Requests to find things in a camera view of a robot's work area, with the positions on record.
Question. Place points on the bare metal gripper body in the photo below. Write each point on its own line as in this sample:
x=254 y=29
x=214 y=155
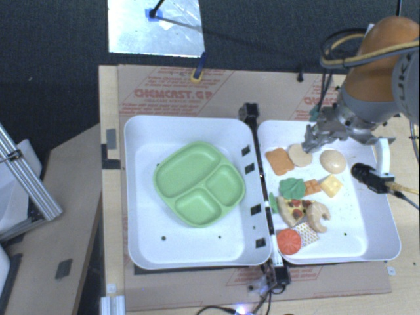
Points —
x=334 y=123

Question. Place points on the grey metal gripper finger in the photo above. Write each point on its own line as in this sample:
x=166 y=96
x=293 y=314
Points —
x=308 y=140
x=322 y=139

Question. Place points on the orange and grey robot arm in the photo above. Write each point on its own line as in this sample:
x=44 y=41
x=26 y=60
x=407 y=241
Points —
x=377 y=67

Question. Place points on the tan round biscuit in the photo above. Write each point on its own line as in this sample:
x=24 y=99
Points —
x=299 y=159

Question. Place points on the beige bread bun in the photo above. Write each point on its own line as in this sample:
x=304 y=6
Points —
x=333 y=161

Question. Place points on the orange toast slice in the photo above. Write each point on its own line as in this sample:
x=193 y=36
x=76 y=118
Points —
x=279 y=161

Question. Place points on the yellow cheese wedge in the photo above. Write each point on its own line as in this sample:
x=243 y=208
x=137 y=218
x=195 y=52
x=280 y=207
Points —
x=331 y=185

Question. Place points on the orange waffle piece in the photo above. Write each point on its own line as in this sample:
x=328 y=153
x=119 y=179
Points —
x=312 y=187

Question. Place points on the green lettuce leaf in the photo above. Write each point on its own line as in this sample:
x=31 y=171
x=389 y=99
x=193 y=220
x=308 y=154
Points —
x=292 y=188

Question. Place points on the thin black and white rod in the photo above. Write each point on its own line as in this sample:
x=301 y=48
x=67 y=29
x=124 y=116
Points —
x=262 y=176

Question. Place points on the pizza slice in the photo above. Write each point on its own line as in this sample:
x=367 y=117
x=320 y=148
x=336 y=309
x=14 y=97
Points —
x=290 y=210

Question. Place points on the small green leaf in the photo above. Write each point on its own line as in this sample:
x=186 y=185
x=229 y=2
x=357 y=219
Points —
x=273 y=203

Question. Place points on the white packet with orange print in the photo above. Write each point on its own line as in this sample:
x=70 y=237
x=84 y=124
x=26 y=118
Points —
x=309 y=235

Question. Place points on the white plastic tray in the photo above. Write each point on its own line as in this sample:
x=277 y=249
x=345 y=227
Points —
x=147 y=241
x=361 y=235

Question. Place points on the orange-red tomato slice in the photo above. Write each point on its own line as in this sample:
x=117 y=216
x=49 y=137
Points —
x=288 y=241

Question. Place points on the brown cardboard board, red print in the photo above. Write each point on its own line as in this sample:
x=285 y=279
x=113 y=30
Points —
x=216 y=90

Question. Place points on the green divided plate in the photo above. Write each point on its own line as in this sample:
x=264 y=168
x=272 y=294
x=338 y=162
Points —
x=190 y=172

